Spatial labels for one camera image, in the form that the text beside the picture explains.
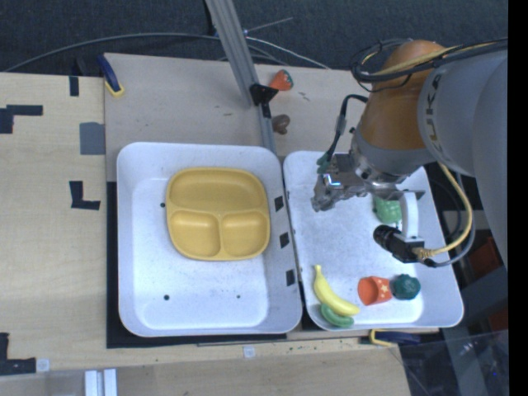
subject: table surface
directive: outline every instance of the table surface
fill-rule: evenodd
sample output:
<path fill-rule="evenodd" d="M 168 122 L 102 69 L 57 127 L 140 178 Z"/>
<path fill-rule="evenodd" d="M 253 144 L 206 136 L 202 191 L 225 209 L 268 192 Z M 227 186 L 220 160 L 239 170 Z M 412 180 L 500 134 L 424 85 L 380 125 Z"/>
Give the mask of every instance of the table surface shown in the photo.
<path fill-rule="evenodd" d="M 208 66 L 200 60 L 172 61 L 182 68 Z M 210 63 L 225 82 L 236 87 L 229 64 Z M 263 83 L 277 70 L 276 66 L 257 66 Z M 288 134 L 275 134 L 277 155 L 283 158 L 301 149 L 325 151 L 342 98 L 350 93 L 365 95 L 365 91 L 348 72 L 288 71 L 294 88 L 280 92 L 271 102 L 272 115 L 284 113 L 291 118 Z M 374 354 L 379 350 L 359 343 L 358 336 L 365 332 L 337 334 L 301 326 L 288 333 L 286 341 L 278 342 L 107 349 L 106 158 L 81 154 L 79 125 L 105 124 L 105 98 L 111 97 L 101 78 L 80 77 L 78 81 L 79 95 L 73 97 L 68 77 L 0 74 L 0 108 L 44 107 L 42 116 L 15 116 L 13 133 L 0 134 L 0 331 L 10 334 L 9 358 L 43 358 L 49 360 L 51 370 L 85 370 L 240 360 L 248 345 L 262 359 L 313 354 L 363 359 L 365 351 Z M 175 116 L 203 98 L 181 95 Z M 361 103 L 350 104 L 349 125 L 357 123 L 361 111 Z M 232 119 L 222 110 L 216 114 L 226 121 Z M 346 151 L 348 145 L 349 140 L 342 139 L 338 150 Z M 99 200 L 99 210 L 71 208 L 71 181 L 83 182 L 83 199 Z M 394 380 L 405 380 L 399 361 L 388 356 L 386 362 L 399 365 Z"/>

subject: yellow banana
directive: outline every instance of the yellow banana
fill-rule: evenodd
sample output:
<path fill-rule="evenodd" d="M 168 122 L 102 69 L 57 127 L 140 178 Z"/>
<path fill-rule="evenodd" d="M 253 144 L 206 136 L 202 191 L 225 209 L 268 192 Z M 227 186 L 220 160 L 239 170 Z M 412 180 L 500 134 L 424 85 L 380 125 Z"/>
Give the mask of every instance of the yellow banana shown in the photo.
<path fill-rule="evenodd" d="M 321 304 L 328 305 L 334 313 L 339 315 L 351 316 L 358 314 L 360 312 L 360 308 L 357 305 L 340 298 L 334 293 L 328 284 L 327 279 L 321 272 L 321 266 L 316 265 L 314 268 L 315 280 L 313 281 L 313 291 L 315 292 L 315 295 Z"/>

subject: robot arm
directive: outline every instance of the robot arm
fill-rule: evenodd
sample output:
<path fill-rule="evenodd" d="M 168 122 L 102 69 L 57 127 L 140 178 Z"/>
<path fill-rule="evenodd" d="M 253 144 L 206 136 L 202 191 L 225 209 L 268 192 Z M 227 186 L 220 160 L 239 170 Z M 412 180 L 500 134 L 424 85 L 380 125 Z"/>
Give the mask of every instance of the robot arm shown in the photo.
<path fill-rule="evenodd" d="M 398 200 L 396 185 L 439 162 L 475 177 L 506 265 L 507 40 L 449 49 L 394 40 L 388 47 L 395 50 L 381 72 L 361 71 L 379 49 L 368 49 L 353 66 L 360 83 L 375 85 L 350 151 L 334 154 L 331 147 L 319 160 L 313 208 L 330 210 L 339 200 L 368 194 Z"/>

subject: white tray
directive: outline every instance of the white tray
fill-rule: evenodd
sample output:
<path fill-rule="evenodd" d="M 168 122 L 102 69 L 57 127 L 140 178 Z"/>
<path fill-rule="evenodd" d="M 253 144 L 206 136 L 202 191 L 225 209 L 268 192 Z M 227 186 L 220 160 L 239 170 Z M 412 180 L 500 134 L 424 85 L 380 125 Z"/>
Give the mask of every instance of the white tray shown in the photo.
<path fill-rule="evenodd" d="M 354 197 L 336 203 L 329 211 L 315 212 L 310 198 L 317 178 L 319 152 L 296 152 L 284 162 L 285 187 L 291 225 L 300 268 L 304 298 L 310 318 L 321 328 L 337 331 L 319 312 L 313 289 L 314 265 L 335 292 L 357 304 L 361 312 L 354 317 L 351 329 L 372 328 L 447 328 L 455 326 L 464 314 L 460 290 L 451 266 L 430 268 L 422 264 L 404 264 L 379 246 L 372 238 L 380 225 L 371 196 Z M 445 245 L 425 170 L 413 173 L 400 189 L 423 190 L 418 201 L 419 233 L 428 248 Z M 435 261 L 448 259 L 446 253 Z M 422 289 L 413 300 L 391 300 L 365 306 L 357 294 L 361 277 L 380 276 L 392 279 L 409 274 L 420 280 Z"/>
<path fill-rule="evenodd" d="M 262 254 L 215 262 L 177 252 L 161 204 L 169 179 L 188 167 L 241 168 L 261 180 L 271 216 Z M 295 253 L 281 165 L 273 153 L 261 147 L 129 144 L 117 158 L 117 191 L 119 312 L 133 334 L 284 333 L 299 323 Z M 276 210 L 281 197 L 284 206 Z"/>

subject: yellow divided plate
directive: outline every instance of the yellow divided plate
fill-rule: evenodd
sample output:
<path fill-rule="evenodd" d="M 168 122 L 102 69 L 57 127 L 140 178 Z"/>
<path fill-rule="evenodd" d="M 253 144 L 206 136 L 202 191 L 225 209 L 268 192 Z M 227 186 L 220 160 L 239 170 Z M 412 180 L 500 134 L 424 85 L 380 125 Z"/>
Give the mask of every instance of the yellow divided plate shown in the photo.
<path fill-rule="evenodd" d="M 168 183 L 165 206 L 172 243 L 189 258 L 243 260 L 262 253 L 270 240 L 266 190 L 245 170 L 181 170 Z"/>

